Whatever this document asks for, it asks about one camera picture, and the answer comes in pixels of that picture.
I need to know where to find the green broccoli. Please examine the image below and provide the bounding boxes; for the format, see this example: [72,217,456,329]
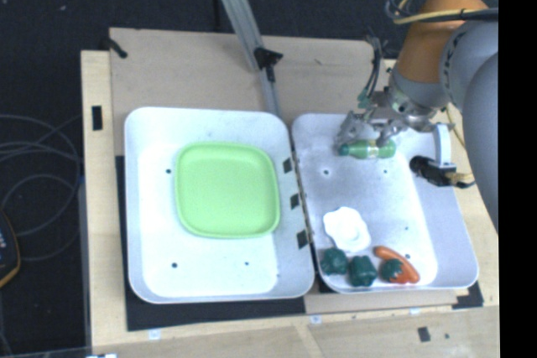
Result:
[347,255,378,288]
[380,258,404,282]
[320,247,349,276]

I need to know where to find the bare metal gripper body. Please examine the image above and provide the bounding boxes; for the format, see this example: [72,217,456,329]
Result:
[362,89,438,132]

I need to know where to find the white plastic tray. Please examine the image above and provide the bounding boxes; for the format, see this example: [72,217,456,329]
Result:
[123,106,316,304]
[289,112,481,295]

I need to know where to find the orange carrot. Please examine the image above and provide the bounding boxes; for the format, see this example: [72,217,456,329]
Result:
[373,245,421,285]

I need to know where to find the green plate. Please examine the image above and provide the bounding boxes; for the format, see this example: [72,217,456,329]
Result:
[173,140,282,241]

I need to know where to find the brown cardboard board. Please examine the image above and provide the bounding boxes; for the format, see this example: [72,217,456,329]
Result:
[108,27,461,314]

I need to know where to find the green plastic bottle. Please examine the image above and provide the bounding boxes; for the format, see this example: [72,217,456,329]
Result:
[338,138,398,160]

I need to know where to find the black cylinder on white bracket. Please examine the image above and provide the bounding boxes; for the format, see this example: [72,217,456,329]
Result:
[409,122,459,188]

